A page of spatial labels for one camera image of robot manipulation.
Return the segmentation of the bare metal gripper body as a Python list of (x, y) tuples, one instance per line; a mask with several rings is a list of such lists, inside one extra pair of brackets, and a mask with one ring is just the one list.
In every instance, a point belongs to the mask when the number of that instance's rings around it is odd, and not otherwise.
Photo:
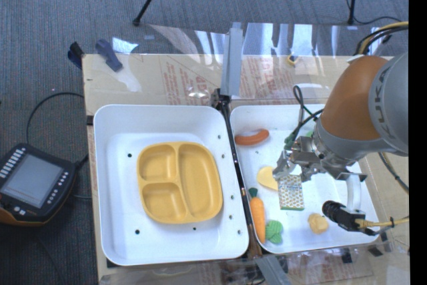
[(292, 146), (292, 161), (296, 165), (320, 164), (322, 173), (354, 174), (348, 169), (354, 162), (341, 158), (317, 137), (300, 136)]

